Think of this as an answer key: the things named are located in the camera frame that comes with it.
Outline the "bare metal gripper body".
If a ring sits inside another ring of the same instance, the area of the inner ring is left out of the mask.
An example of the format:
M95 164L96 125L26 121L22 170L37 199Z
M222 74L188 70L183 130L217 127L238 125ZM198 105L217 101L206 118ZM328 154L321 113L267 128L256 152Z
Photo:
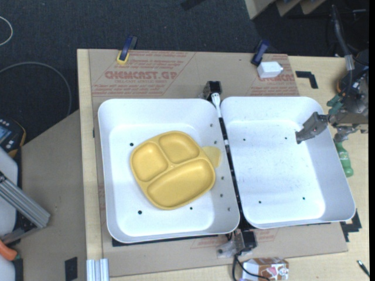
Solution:
M327 102L332 125L361 125L369 123L368 92L336 94Z

